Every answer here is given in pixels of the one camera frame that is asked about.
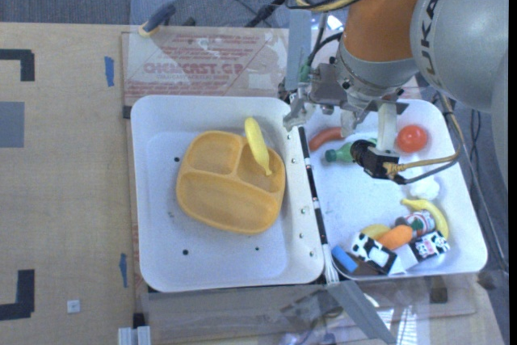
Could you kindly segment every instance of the gray square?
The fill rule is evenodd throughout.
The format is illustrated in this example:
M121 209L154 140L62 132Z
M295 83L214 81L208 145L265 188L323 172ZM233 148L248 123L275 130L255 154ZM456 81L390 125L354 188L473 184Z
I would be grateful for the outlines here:
M0 148L23 148L25 103L0 102Z

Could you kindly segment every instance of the wooden table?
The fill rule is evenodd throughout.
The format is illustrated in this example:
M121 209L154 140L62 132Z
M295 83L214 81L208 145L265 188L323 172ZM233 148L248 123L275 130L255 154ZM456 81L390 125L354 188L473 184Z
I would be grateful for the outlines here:
M22 80L20 60L0 60L0 111L15 107L12 128L23 133L0 145L0 344L116 343L118 329L132 325L138 304L122 116L129 29L0 23L0 49L32 53L35 68L33 80L30 68ZM485 290L475 276L461 277L474 312L443 309L448 316L430 318L422 334L433 344L452 336L502 343Z

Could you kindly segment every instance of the orange carrot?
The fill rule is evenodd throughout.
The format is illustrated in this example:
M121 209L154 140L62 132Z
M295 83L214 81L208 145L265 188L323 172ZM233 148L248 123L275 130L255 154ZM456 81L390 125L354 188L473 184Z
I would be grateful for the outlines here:
M413 238L413 229L408 225L398 225L380 236L377 241L384 247L394 250L409 243Z
M341 127L323 129L318 134L316 134L311 141L309 141L309 149L311 151L316 151L327 141L337 141L343 139L344 138L341 135Z

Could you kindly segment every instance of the yellow banana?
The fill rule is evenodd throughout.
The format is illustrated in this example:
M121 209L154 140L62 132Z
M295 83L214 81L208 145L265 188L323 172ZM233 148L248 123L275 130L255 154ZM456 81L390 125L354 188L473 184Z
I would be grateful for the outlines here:
M246 118L244 121L244 131L246 133L246 138L250 145L253 158L261 167L263 167L266 171L266 175L271 175L272 171L269 169L269 153L267 151L266 142L264 141L259 123L255 118Z
M445 220L445 216L442 212L429 200L425 199L417 199L417 200L409 200L402 199L401 204L404 204L407 207L412 208L413 210L427 210L435 219L436 229L443 235L445 240L449 237L449 226L447 224L447 220Z
M391 229L387 225L369 225L361 230L362 234L366 234L369 238L377 240L384 233L389 232Z

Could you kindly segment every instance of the toy tomato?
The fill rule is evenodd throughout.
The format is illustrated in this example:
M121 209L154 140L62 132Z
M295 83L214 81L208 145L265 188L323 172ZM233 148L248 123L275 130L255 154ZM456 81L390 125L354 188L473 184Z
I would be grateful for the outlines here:
M427 132L418 125L406 125L397 134L397 146L405 153L421 150L427 143Z

